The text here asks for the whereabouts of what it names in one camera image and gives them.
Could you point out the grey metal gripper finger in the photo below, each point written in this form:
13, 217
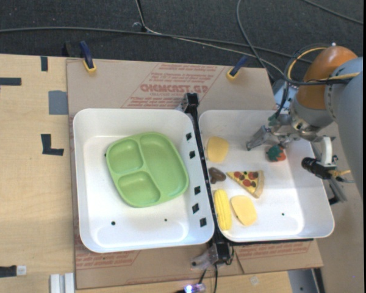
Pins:
259, 137
285, 143

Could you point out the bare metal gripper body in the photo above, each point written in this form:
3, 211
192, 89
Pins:
288, 127

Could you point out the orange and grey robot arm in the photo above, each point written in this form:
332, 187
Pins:
344, 102

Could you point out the red strawberry with green top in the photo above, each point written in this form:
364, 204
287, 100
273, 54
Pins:
276, 154

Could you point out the pale yellow potato chip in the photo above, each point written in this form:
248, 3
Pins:
244, 211
217, 149

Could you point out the toy pizza slice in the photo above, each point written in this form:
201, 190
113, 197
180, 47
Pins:
250, 182

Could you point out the white plastic tray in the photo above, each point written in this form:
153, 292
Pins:
292, 200
91, 194

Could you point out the brown toy mushroom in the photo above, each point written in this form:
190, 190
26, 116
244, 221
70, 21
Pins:
216, 175

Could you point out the thin black and white rod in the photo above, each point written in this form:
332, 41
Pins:
205, 163

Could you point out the yellow corn cob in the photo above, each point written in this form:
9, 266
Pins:
223, 209

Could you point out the brown cardboard board, red print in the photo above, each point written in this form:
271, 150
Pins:
170, 84

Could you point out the green divided plate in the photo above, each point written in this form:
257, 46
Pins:
158, 163

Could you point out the black cylinder on white bracket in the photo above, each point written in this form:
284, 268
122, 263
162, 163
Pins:
315, 165

